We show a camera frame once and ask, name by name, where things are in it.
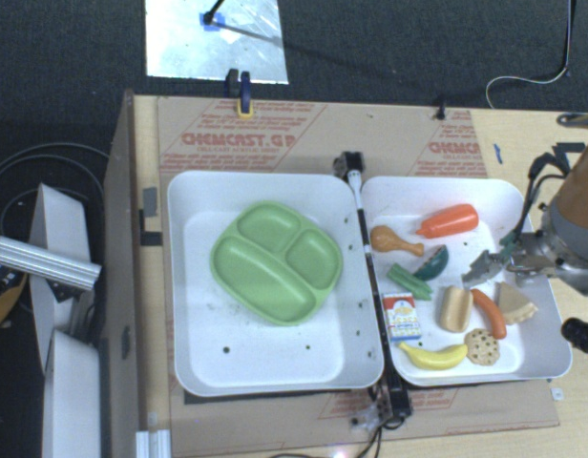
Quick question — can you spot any thin black and white rod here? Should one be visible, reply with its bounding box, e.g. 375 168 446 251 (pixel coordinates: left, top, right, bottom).
347 169 406 417

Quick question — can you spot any brown chocolate chip biscuit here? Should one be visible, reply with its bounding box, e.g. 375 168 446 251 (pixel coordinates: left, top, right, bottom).
463 327 501 366

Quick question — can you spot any beige toy pie slice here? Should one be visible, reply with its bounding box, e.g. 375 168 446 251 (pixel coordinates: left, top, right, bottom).
493 281 540 326

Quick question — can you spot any green toy bean pod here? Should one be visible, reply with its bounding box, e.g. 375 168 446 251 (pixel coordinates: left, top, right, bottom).
387 262 434 302

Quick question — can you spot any tan toy bread bun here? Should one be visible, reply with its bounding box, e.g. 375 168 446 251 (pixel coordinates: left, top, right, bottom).
437 284 475 334

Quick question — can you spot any green and red watermelon slice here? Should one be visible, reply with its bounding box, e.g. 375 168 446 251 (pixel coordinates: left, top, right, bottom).
411 244 451 282

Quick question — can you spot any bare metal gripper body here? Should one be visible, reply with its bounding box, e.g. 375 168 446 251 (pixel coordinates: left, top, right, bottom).
507 231 588 298

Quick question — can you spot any green divided plate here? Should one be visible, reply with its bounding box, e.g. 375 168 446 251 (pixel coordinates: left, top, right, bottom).
208 199 345 327

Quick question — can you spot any white plastic tray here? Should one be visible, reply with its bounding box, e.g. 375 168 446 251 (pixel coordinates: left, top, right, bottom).
359 175 574 388
166 170 387 398

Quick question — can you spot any brown cardboard board red print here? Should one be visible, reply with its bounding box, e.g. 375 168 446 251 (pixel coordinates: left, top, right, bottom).
157 95 561 458

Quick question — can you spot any black cylinder on white bracket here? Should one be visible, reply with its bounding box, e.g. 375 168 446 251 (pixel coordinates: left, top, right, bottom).
560 317 588 365

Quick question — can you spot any black block with thin wires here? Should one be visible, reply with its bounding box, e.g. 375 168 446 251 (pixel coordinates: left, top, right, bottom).
333 151 368 179
368 383 414 425

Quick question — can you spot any orange toy sausage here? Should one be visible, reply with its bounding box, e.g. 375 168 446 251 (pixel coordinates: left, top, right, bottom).
470 287 509 341

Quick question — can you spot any brown toy chicken drumstick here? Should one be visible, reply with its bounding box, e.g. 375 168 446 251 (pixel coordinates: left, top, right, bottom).
369 224 426 258

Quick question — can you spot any red and white carton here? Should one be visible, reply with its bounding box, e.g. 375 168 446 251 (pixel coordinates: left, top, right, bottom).
381 291 424 343

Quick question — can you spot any yellow banana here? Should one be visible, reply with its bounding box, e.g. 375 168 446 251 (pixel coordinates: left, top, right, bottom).
398 341 470 371

